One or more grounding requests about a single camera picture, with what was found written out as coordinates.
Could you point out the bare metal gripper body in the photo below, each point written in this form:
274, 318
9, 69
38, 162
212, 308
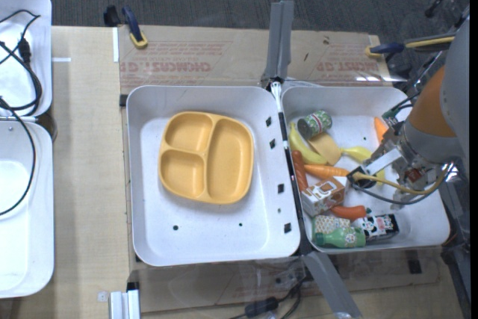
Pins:
414, 175

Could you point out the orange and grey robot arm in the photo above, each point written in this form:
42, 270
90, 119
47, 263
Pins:
429, 104

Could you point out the white plastic tray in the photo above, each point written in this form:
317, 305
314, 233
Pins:
418, 228
209, 235

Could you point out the orange carrot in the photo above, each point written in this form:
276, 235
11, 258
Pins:
380, 129
325, 170
349, 212

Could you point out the yellow banana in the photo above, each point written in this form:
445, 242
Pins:
298, 147
358, 153

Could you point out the black and white carton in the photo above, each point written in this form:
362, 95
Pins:
377, 226

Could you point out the brown and white carton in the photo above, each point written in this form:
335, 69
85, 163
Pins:
323, 196

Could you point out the green bottle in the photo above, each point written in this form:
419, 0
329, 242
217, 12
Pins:
340, 238

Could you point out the orange patterned packet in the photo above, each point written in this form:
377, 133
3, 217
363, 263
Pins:
328, 223

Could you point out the green can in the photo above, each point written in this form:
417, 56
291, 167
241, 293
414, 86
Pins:
317, 123

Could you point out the red sausage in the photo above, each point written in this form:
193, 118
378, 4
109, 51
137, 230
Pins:
299, 170

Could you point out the yellow divided plate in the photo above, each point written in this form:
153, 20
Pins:
228, 160

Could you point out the brown cardboard board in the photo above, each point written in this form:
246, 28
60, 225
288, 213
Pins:
186, 56

